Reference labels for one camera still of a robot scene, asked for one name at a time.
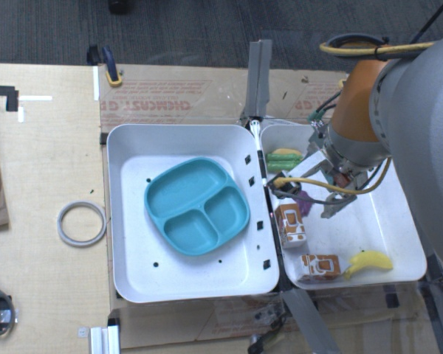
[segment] table surface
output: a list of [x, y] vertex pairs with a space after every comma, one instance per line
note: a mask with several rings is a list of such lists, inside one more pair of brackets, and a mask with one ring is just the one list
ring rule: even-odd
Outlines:
[[[0, 227], [0, 288], [13, 297], [18, 311], [18, 324], [0, 338], [0, 354], [88, 353], [88, 339], [78, 335], [79, 329], [105, 327], [110, 313], [107, 244], [66, 245], [56, 218], [70, 201], [105, 205], [92, 67], [0, 64], [0, 85], [15, 86], [20, 96], [52, 96], [51, 101], [21, 101], [24, 122], [5, 111], [0, 97], [0, 169], [10, 216], [10, 223]], [[96, 233], [98, 221], [79, 209], [64, 223], [70, 235], [86, 239]], [[365, 348], [382, 353], [378, 332], [401, 353], [439, 353], [425, 305], [415, 319], [332, 329], [345, 353]], [[238, 338], [123, 352], [246, 353], [248, 342]]]

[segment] yellow banana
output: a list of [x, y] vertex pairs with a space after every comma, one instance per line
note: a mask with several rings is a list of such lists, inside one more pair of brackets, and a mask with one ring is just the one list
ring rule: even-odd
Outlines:
[[274, 150], [272, 153], [277, 153], [278, 155], [289, 155], [294, 153], [295, 155], [302, 156], [302, 153], [299, 150], [293, 150], [291, 148], [278, 148]]
[[381, 251], [361, 251], [353, 256], [349, 260], [349, 263], [351, 263], [351, 266], [343, 273], [343, 276], [347, 280], [351, 278], [352, 274], [363, 268], [375, 267], [385, 270], [391, 270], [393, 268], [391, 259]]

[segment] yellow cable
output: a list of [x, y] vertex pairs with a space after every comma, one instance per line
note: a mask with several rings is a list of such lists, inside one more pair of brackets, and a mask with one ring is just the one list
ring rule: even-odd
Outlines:
[[317, 185], [317, 186], [325, 187], [326, 189], [329, 189], [329, 190], [333, 190], [335, 192], [342, 192], [344, 194], [355, 194], [355, 195], [366, 194], [368, 192], [373, 191], [374, 189], [376, 189], [380, 185], [380, 183], [382, 182], [382, 180], [385, 177], [385, 174], [387, 173], [387, 169], [389, 169], [389, 165], [391, 165], [391, 158], [390, 157], [387, 158], [387, 160], [385, 162], [384, 169], [382, 170], [381, 176], [378, 178], [376, 183], [366, 190], [343, 189], [342, 187], [333, 186], [333, 185], [327, 184], [325, 182], [311, 180], [310, 178], [304, 178], [304, 177], [279, 177], [276, 180], [274, 180], [273, 184], [275, 187], [280, 189], [283, 185], [287, 184], [288, 182], [303, 182], [304, 184]]
[[423, 51], [428, 47], [434, 45], [435, 42], [424, 42], [421, 44], [402, 44], [398, 46], [387, 46], [367, 49], [342, 49], [337, 47], [327, 46], [326, 42], [320, 45], [320, 50], [323, 52], [328, 52], [329, 54], [338, 56], [363, 56], [363, 55], [381, 55], [381, 54], [391, 54], [400, 52], [413, 52], [413, 51]]

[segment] dark floor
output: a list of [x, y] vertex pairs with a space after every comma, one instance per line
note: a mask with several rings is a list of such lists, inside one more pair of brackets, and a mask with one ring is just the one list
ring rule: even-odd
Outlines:
[[[443, 0], [0, 0], [0, 63], [86, 64], [90, 44], [118, 63], [247, 67], [250, 41], [273, 39], [271, 68], [348, 71], [318, 50], [346, 32], [406, 44]], [[443, 13], [423, 41], [443, 37]]]

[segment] white ring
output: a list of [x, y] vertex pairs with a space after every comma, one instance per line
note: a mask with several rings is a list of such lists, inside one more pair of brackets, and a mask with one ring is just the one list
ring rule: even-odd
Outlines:
[[[71, 209], [75, 208], [75, 207], [88, 207], [90, 209], [93, 209], [99, 216], [100, 219], [102, 220], [102, 228], [100, 229], [100, 232], [98, 232], [97, 236], [95, 236], [94, 238], [90, 239], [90, 240], [86, 240], [86, 241], [79, 241], [79, 240], [74, 240], [72, 238], [70, 238], [69, 236], [67, 236], [64, 233], [64, 230], [62, 229], [62, 220], [64, 218], [64, 215]], [[72, 245], [72, 246], [90, 246], [95, 244], [96, 242], [98, 242], [102, 236], [105, 234], [106, 231], [106, 218], [105, 218], [105, 212], [103, 211], [102, 207], [98, 206], [97, 204], [95, 204], [94, 202], [91, 201], [73, 201], [70, 204], [67, 204], [66, 206], [63, 207], [63, 209], [61, 210], [61, 212], [59, 212], [59, 216], [58, 216], [58, 234], [61, 237], [62, 241], [65, 242], [66, 244]]]

